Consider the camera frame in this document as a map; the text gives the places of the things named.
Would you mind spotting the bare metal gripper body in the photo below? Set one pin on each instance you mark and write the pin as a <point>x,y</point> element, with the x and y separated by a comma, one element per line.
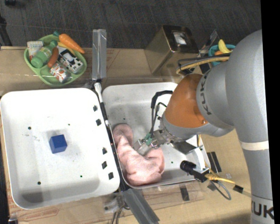
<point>159,137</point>

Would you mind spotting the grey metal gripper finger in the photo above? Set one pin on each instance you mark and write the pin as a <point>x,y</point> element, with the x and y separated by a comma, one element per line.
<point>137,146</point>
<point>147,151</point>

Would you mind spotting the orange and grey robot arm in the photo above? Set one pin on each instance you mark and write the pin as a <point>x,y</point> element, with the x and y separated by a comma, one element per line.
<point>248,97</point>

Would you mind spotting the pink cloth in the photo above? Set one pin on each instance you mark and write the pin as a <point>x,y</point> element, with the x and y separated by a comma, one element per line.
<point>138,168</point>

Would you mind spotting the white plastic tray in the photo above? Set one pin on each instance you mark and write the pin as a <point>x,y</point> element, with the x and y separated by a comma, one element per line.
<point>47,110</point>
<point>127,105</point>

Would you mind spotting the blue cube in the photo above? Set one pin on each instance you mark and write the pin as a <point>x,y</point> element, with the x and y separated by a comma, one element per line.
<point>58,144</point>

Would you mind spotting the teal bowl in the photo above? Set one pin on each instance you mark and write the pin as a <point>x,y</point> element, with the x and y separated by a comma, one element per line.
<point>212,51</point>

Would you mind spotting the white can with red print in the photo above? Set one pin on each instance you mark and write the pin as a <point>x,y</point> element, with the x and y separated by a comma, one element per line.
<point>60,73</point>

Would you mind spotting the cow print carton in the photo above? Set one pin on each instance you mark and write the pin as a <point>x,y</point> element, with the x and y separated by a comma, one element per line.
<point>72,62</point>

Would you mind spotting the yellow banana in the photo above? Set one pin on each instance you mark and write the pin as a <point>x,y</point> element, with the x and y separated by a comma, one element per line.
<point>65,48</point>
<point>223,46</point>

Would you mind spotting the green divided plate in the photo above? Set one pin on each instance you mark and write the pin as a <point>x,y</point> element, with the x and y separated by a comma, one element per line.
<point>48,79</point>

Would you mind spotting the brown sausage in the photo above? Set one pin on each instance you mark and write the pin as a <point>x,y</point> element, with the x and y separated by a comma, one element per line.
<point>53,57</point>

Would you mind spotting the orange carrot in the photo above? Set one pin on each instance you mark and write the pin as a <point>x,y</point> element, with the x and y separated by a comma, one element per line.
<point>70,43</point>

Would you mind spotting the green bottle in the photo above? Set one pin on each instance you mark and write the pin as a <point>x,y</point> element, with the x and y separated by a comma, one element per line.
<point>40,57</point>

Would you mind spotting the white packet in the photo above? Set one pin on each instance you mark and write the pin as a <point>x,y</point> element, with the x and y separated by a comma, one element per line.
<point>34,48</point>

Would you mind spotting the brown cardboard board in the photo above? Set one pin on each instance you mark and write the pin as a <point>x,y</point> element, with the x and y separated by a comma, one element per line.
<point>12,67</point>

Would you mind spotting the black cylinder on white bracket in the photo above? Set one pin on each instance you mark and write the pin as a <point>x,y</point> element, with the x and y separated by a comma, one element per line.
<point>189,166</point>

